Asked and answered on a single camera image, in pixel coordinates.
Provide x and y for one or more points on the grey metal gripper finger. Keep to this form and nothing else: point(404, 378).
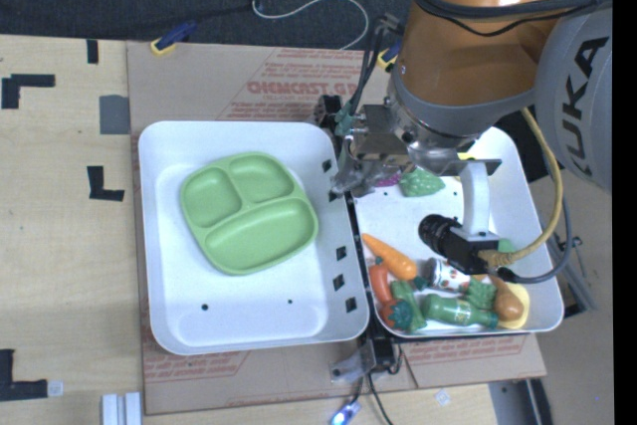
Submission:
point(341, 179)
point(365, 178)

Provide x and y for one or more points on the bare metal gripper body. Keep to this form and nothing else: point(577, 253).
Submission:
point(383, 134)

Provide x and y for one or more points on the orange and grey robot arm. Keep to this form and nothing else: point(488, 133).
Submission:
point(488, 15)

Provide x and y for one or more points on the purple grapes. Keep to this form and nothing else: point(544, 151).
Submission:
point(387, 180)

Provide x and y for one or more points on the white plastic tray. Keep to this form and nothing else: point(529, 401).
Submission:
point(249, 308)
point(398, 219)

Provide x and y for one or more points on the orange carrot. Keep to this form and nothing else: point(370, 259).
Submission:
point(393, 259)

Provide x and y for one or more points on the green divided plate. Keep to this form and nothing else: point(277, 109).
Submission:
point(249, 214)

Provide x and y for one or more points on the red orange pepper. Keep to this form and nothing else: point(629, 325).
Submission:
point(380, 282)

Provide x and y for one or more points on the white printed bottle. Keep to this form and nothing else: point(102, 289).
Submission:
point(448, 277)

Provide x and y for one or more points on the small green toy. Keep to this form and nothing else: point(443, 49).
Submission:
point(505, 245)

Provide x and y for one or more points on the green bottle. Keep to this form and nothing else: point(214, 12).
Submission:
point(455, 311)

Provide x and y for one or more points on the green broccoli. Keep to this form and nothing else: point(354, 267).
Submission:
point(482, 293)

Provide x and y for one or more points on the brown cardboard board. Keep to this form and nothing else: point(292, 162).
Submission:
point(199, 79)

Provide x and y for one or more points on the brown sausage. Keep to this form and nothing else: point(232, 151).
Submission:
point(506, 301)

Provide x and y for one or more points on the black cylinder on white bracket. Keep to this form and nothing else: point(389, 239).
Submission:
point(475, 204)

